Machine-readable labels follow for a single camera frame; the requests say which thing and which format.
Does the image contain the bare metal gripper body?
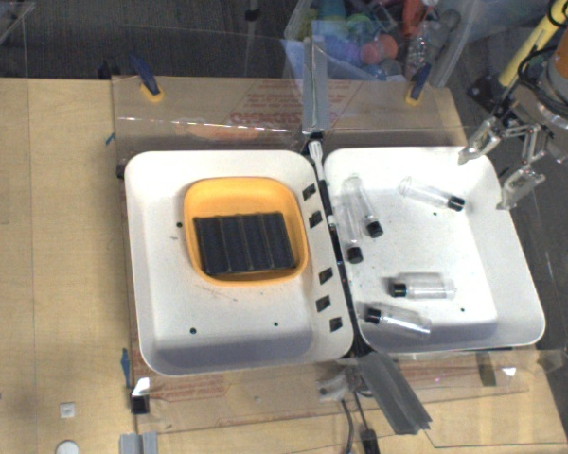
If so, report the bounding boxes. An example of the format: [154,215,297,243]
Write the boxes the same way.
[500,100,568,164]

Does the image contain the clear plastic bottle black cap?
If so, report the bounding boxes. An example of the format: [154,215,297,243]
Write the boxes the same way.
[398,175,467,213]
[332,196,365,266]
[388,273,457,301]
[364,302,434,340]
[342,174,385,240]

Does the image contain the white plastic tray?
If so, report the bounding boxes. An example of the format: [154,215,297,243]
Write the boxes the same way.
[123,148,355,378]
[322,145,547,356]

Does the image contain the clear storage bin with toys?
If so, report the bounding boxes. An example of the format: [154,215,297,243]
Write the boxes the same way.
[282,0,485,89]

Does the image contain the yellow plastic bowl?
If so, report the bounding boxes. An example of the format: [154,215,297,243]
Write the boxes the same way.
[183,176,311,288]

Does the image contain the black ribbed rack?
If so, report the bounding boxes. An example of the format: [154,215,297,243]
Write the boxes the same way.
[191,211,299,276]

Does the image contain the brown cardboard board red print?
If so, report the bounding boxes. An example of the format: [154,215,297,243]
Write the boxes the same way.
[110,75,534,435]

